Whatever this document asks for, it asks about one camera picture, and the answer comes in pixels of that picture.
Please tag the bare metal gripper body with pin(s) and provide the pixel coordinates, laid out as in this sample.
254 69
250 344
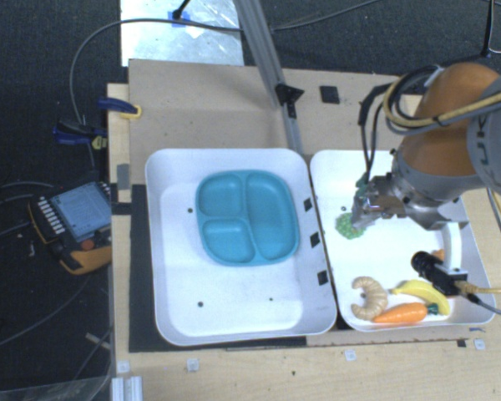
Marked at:
384 196

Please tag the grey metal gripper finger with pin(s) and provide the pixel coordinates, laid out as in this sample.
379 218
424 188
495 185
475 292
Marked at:
361 217

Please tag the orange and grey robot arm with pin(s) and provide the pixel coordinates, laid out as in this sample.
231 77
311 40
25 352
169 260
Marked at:
442 153

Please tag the green grapes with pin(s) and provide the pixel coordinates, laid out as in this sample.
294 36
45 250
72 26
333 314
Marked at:
345 229

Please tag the white plastic tray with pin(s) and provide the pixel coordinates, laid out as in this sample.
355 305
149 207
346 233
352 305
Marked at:
234 299
384 253

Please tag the small orange toy piece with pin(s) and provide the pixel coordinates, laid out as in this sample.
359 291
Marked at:
439 254

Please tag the beige croissant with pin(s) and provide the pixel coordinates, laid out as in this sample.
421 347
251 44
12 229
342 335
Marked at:
376 297

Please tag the yellow banana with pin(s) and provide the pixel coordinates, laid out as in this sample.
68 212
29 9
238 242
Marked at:
426 290

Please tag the orange carrot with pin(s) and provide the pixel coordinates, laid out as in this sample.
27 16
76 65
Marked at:
401 314

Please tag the blue divided plate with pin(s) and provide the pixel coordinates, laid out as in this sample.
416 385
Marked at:
246 217

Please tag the brown cardboard board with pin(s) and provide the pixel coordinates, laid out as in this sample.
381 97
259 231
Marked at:
217 111

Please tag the black cylinder on white bracket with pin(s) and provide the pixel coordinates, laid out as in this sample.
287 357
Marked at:
436 272

